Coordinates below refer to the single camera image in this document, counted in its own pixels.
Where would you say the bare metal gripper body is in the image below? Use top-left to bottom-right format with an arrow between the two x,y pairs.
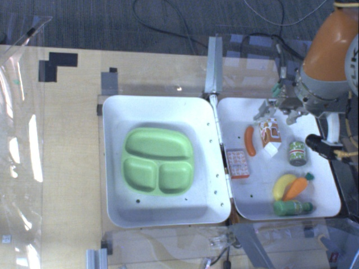
276,78 -> 312,115

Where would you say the orange and white carton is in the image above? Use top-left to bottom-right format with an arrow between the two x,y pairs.
259,117 -> 283,159

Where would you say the orange sausage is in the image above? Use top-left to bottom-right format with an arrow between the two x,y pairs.
243,125 -> 257,157

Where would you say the green can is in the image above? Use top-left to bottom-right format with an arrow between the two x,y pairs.
288,140 -> 307,167

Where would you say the orange and white packet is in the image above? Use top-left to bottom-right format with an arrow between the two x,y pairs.
225,148 -> 251,180

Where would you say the yellow banana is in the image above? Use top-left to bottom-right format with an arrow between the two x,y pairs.
273,174 -> 298,202

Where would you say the orange carrot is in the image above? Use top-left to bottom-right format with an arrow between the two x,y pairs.
282,172 -> 315,202

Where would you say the white plastic tray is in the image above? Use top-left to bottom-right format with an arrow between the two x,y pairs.
217,96 -> 343,222
102,95 -> 232,229

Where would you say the green bottle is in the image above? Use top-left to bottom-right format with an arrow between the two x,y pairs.
273,200 -> 314,217

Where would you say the green divided plate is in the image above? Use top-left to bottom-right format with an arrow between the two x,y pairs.
121,127 -> 195,197

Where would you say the black cylinder on white bracket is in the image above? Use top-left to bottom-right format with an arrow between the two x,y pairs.
305,112 -> 344,161

